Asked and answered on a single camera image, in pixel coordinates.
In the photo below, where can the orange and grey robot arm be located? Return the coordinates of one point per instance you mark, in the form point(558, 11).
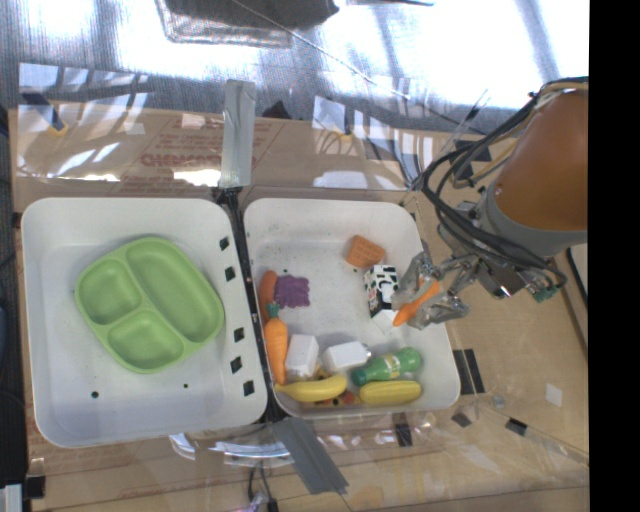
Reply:
point(547, 165)

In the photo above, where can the orange sausage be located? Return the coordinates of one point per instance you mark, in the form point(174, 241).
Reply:
point(266, 287)

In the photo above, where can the black and white milk carton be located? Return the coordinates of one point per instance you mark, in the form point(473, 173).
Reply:
point(380, 290)

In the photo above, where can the orange waffle biscuit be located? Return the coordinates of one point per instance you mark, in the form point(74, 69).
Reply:
point(365, 251)

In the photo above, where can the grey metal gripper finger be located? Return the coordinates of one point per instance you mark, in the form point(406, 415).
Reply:
point(442, 309)
point(411, 282)

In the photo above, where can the brown cardboard board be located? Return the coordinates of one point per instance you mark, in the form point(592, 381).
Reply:
point(520, 360)

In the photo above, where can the small orange carrot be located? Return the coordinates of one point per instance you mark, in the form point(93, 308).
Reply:
point(425, 296)

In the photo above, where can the white plastic tray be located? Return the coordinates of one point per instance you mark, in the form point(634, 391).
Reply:
point(325, 225)
point(65, 345)

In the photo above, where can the white bottle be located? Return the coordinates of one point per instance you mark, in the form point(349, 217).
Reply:
point(344, 356)

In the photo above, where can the red and orange toy food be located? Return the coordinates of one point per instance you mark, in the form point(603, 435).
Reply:
point(346, 398)

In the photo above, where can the green bottle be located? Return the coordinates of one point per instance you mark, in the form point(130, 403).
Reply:
point(390, 366)

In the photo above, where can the green divided plate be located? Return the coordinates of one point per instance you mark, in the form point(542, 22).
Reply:
point(150, 305)

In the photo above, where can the yellow corn cob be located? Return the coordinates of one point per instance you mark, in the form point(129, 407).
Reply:
point(390, 392)

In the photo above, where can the orange carrot with green top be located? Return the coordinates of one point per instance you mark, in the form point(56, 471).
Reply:
point(276, 342)

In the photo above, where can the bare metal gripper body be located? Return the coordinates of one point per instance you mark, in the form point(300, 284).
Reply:
point(492, 280)

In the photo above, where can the purple grapes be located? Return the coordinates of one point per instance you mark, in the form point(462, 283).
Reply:
point(292, 291)

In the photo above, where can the yellow banana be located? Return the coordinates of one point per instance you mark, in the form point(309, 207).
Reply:
point(315, 389)

